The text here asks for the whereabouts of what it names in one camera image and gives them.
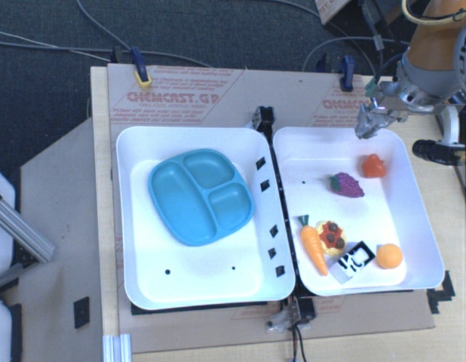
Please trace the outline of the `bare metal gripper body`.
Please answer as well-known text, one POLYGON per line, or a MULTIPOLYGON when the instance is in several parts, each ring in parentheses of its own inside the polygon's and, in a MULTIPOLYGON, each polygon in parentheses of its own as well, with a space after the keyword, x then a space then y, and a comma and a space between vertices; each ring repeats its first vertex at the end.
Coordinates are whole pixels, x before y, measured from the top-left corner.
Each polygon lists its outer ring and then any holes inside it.
POLYGON ((381 81, 370 112, 378 122, 405 122, 410 115, 431 114, 436 98, 409 81, 381 81))

